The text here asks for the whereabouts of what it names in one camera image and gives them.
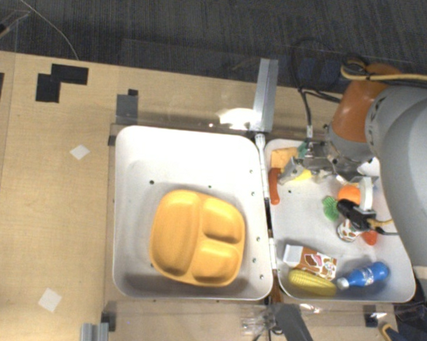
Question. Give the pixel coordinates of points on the white and brown small can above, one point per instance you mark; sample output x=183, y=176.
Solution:
x=345, y=233

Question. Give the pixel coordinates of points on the white and brown carton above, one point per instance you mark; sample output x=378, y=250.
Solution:
x=320, y=263

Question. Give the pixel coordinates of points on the orange toy fruit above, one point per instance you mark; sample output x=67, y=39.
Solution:
x=348, y=194

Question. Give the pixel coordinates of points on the yellow corn cob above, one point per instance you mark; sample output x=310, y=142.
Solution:
x=311, y=283

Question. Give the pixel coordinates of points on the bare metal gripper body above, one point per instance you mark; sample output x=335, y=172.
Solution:
x=320, y=162

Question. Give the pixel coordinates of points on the thin black and white rod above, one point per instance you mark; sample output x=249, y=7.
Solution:
x=265, y=177

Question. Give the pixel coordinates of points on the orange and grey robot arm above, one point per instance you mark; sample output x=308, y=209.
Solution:
x=411, y=161

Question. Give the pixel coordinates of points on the yellow divided plate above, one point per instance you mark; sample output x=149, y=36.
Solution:
x=180, y=233

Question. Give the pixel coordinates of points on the white plastic tray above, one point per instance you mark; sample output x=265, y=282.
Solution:
x=185, y=157
x=304, y=223

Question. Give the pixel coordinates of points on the black cylinder on white bracket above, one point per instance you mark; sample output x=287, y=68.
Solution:
x=354, y=212

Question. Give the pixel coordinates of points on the blue plastic bottle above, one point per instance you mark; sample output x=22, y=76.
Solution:
x=366, y=274

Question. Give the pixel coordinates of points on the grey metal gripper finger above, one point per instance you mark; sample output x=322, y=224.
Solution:
x=289, y=170

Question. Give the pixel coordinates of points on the yellow toy fruit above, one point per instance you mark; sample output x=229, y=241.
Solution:
x=304, y=175

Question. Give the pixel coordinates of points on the tan bread slice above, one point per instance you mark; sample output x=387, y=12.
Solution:
x=282, y=157

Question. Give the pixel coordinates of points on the red-orange sausage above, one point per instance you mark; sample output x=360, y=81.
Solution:
x=274, y=188

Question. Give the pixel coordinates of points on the red toy tomato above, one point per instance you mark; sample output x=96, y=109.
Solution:
x=370, y=238

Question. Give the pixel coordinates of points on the green toy vegetable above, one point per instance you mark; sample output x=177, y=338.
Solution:
x=329, y=208

